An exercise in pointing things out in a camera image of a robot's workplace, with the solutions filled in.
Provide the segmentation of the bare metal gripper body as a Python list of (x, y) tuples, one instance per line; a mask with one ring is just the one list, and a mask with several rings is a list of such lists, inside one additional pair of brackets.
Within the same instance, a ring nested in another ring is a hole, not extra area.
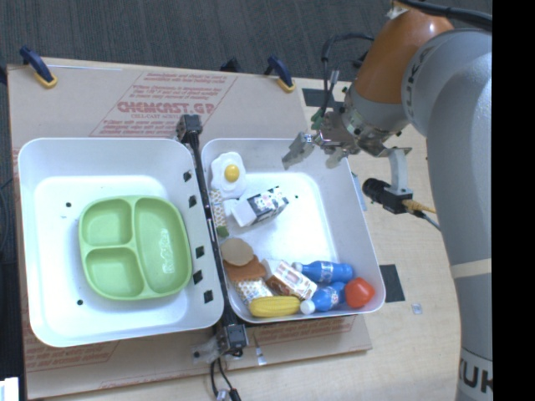
[(381, 155), (385, 141), (393, 135), (392, 131), (373, 126), (356, 110), (319, 111), (313, 116), (313, 129), (313, 141), (321, 148), (351, 155), (360, 151)]

